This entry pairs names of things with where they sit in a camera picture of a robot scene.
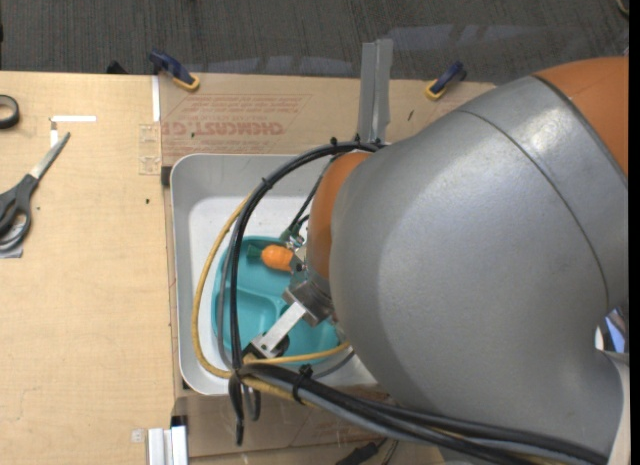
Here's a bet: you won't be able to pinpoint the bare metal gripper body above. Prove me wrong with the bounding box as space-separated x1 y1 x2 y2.
288 245 336 325

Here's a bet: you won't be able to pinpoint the orange toy carrot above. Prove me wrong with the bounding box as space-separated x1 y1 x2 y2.
246 244 296 273

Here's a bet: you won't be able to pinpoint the teal divided plate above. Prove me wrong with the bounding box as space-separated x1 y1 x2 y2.
210 235 347 367

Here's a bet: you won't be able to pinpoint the white plastic tray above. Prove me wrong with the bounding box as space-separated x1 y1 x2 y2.
169 152 382 397

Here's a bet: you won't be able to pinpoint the brown cardboard board red print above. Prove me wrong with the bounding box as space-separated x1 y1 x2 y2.
158 71 497 460

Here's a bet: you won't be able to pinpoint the black tape roll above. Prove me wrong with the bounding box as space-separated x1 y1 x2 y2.
0 94 21 130

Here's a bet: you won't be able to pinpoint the black cylinder on white bracket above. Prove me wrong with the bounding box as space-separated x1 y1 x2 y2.
243 301 307 360

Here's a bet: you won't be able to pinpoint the grey handled scissors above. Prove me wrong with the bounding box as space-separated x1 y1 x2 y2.
0 131 72 254

